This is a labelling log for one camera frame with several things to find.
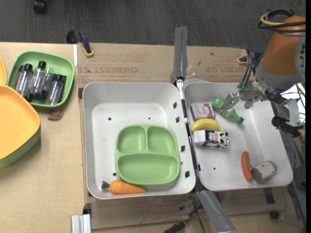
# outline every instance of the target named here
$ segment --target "clear bottle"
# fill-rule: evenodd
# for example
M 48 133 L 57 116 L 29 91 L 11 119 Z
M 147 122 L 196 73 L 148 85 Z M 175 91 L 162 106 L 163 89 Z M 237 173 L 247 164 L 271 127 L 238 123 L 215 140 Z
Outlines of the clear bottle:
M 42 96 L 43 96 L 43 98 L 46 98 L 48 91 L 51 87 L 53 77 L 54 77 L 53 68 L 47 67 L 47 68 L 45 68 L 45 70 L 46 70 L 46 75 L 45 75 L 44 82 L 42 84 Z
M 20 93 L 24 98 L 27 97 L 33 79 L 33 66 L 31 64 L 25 64 L 21 71 L 15 90 Z
M 244 121 L 244 118 L 241 117 L 241 116 L 239 116 L 239 115 L 237 114 L 237 112 L 235 111 L 235 109 L 230 108 L 230 109 L 227 109 L 227 110 L 224 111 L 224 112 L 221 112 L 220 107 L 223 105 L 223 103 L 224 103 L 224 100 L 223 100 L 222 98 L 220 98 L 220 97 L 217 97 L 216 100 L 213 102 L 212 105 L 213 105 L 213 108 L 214 108 L 217 112 L 221 113 L 221 114 L 222 114 L 224 117 L 226 117 L 227 119 L 232 120 L 232 121 L 235 121 L 235 122 L 238 123 L 238 124 L 242 124 L 243 121 Z
M 45 61 L 39 61 L 38 67 L 34 71 L 32 86 L 30 88 L 30 94 L 34 98 L 41 95 L 43 90 L 43 83 L 46 76 L 46 67 L 47 63 Z
M 46 104 L 55 105 L 59 102 L 60 95 L 63 89 L 63 75 L 58 74 L 55 79 L 52 81 L 51 87 L 48 91 L 46 98 Z
M 279 223 L 287 229 L 291 228 L 302 230 L 305 227 L 305 221 L 302 218 L 297 217 L 297 215 L 277 211 L 270 211 L 269 215 L 272 221 Z
M 19 78 L 19 76 L 20 76 L 20 74 L 21 74 L 21 71 L 23 70 L 23 67 L 24 67 L 24 65 L 21 65 L 21 66 L 17 69 L 17 74 L 16 74 L 16 76 L 15 76 L 15 80 L 14 80 L 14 83 L 13 83 L 13 86 L 12 86 L 13 89 L 16 88 L 17 81 L 18 81 L 18 78 Z

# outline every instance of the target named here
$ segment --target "orange plate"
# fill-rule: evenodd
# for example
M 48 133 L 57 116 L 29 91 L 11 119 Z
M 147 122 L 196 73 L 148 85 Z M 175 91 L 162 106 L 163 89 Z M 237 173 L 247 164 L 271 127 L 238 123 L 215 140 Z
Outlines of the orange plate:
M 39 127 L 34 108 L 13 88 L 0 85 L 0 160 L 28 142 Z
M 5 85 L 8 76 L 6 75 L 5 66 L 0 55 L 0 85 Z

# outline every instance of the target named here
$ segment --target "caster wheel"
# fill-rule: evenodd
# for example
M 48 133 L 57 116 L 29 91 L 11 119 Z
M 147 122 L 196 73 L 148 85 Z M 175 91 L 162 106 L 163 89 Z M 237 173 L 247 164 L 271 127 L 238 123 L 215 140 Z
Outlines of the caster wheel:
M 44 14 L 46 10 L 47 4 L 45 1 L 35 0 L 34 11 L 37 13 Z

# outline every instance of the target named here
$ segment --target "brown round object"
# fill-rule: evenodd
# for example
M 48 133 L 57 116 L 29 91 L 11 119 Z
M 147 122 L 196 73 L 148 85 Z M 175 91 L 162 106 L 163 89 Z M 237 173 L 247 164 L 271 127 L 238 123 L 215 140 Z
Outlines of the brown round object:
M 63 109 L 61 107 L 56 107 L 50 109 L 48 119 L 50 120 L 59 120 L 63 116 Z

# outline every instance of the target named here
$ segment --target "banana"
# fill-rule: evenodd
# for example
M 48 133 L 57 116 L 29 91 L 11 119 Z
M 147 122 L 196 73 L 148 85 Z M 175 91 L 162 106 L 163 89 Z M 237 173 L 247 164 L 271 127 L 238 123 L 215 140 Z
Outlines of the banana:
M 215 119 L 211 118 L 202 118 L 196 120 L 190 127 L 191 133 L 198 130 L 212 130 L 212 131 L 225 131 L 222 127 L 219 126 L 218 122 Z

